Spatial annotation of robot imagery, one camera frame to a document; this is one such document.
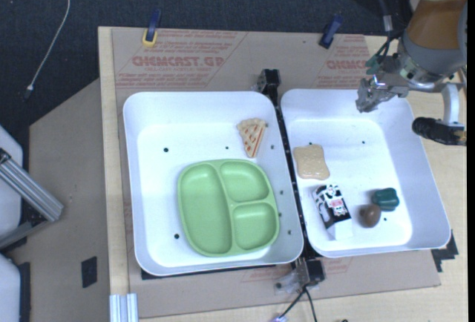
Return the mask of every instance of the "toast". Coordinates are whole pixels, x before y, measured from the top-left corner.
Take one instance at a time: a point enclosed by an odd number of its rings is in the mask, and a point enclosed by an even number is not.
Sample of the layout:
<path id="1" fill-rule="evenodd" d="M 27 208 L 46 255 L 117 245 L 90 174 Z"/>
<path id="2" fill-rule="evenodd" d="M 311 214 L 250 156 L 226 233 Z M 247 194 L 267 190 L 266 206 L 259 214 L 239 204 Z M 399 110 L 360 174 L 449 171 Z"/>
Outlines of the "toast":
<path id="1" fill-rule="evenodd" d="M 311 144 L 294 149 L 297 172 L 300 178 L 326 180 L 330 176 L 325 163 L 324 149 L 321 145 Z"/>

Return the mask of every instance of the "toy bread slice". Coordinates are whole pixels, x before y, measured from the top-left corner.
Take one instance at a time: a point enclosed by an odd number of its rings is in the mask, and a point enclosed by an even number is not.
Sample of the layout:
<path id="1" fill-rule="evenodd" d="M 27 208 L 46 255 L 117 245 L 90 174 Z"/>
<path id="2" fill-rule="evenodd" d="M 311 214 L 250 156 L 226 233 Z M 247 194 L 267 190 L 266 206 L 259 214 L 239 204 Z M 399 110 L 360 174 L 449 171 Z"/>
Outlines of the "toy bread slice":
<path id="1" fill-rule="evenodd" d="M 248 157 L 253 158 L 258 154 L 265 128 L 266 122 L 258 118 L 243 120 L 237 125 Z"/>
<path id="2" fill-rule="evenodd" d="M 300 178 L 326 180 L 330 176 L 325 163 L 324 149 L 321 145 L 311 144 L 294 149 L 297 172 Z"/>

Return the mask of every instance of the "toy pizza slice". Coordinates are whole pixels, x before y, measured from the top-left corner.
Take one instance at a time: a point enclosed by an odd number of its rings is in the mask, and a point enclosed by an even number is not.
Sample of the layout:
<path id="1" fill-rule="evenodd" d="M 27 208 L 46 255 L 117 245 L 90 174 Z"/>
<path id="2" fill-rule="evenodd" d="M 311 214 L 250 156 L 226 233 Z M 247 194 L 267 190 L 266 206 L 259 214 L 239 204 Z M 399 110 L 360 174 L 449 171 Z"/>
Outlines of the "toy pizza slice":
<path id="1" fill-rule="evenodd" d="M 266 122 L 258 118 L 243 120 L 237 125 L 248 157 L 256 157 L 265 128 Z"/>

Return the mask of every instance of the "green divided plate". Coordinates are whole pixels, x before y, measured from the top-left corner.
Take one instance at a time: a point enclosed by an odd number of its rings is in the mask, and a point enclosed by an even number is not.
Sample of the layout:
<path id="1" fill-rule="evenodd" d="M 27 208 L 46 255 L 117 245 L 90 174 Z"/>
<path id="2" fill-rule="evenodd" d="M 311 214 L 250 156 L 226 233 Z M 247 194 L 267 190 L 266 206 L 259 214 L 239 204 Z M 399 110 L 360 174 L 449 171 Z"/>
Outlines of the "green divided plate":
<path id="1" fill-rule="evenodd" d="M 257 251 L 270 246 L 279 232 L 269 180 L 247 160 L 187 166 L 178 179 L 178 206 L 188 241 L 205 256 Z"/>

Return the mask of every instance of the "white plastic tray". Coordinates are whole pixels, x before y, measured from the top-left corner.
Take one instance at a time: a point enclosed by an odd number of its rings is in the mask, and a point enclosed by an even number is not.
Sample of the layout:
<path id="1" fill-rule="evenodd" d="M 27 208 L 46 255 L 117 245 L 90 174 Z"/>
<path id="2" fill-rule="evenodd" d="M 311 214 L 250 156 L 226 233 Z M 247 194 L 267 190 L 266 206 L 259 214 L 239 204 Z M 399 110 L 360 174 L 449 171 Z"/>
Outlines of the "white plastic tray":
<path id="1" fill-rule="evenodd" d="M 297 175 L 310 244 L 326 257 L 444 246 L 451 229 L 422 142 L 411 130 L 408 102 L 392 99 L 360 114 L 356 98 L 352 90 L 295 89 L 281 100 L 291 149 L 321 145 L 330 170 L 325 181 Z M 353 237 L 334 240 L 327 233 L 310 196 L 319 184 L 339 185 L 353 218 Z M 376 227 L 365 228 L 359 211 L 383 188 L 394 188 L 400 205 L 384 212 Z"/>
<path id="2" fill-rule="evenodd" d="M 20 315 L 20 271 L 0 254 L 0 316 L 2 322 L 18 322 Z"/>
<path id="3" fill-rule="evenodd" d="M 248 159 L 236 125 L 264 119 L 268 126 L 254 159 Z M 294 261 L 304 239 L 289 169 L 272 103 L 253 91 L 144 92 L 130 96 L 123 118 L 131 180 L 135 255 L 157 276 Z M 206 257 L 188 244 L 177 204 L 180 172 L 195 162 L 246 159 L 267 174 L 278 211 L 276 241 L 260 251 Z"/>

